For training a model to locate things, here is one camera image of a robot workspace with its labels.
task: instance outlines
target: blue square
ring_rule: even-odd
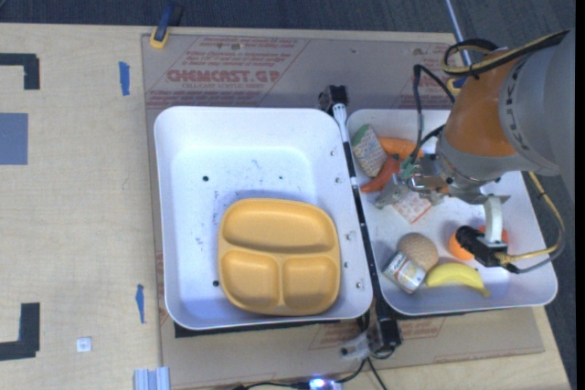
[[[28,114],[0,112],[0,164],[28,164]]]

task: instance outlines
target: carrot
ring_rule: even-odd
[[[416,146],[415,142],[401,140],[400,138],[378,137],[378,141],[387,154],[390,156],[397,154],[401,161],[407,159]],[[418,157],[421,158],[423,155],[424,152],[419,149]]]
[[[389,156],[376,177],[363,184],[359,190],[363,194],[382,190],[394,173],[400,169],[400,162],[394,156]]]

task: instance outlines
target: yellow banana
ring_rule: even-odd
[[[484,297],[490,295],[490,291],[484,286],[484,281],[479,271],[463,263],[449,262],[436,265],[427,274],[425,283],[431,288],[449,283],[458,283],[478,290]]]

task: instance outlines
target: yellow divided plate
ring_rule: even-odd
[[[219,225],[219,279],[229,301],[270,315],[315,315],[339,292],[339,239],[318,206],[248,198]]]

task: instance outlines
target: wooden table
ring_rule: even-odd
[[[40,65],[40,90],[24,90],[22,67],[0,67],[0,112],[27,114],[28,145],[26,164],[0,164],[0,343],[18,341],[21,304],[40,304],[40,349],[0,361],[2,388],[132,388],[135,369],[162,365],[140,41],[151,30],[0,25],[0,53]],[[389,388],[569,388],[546,313],[534,313],[543,353],[382,378]],[[346,388],[378,387],[364,372]]]

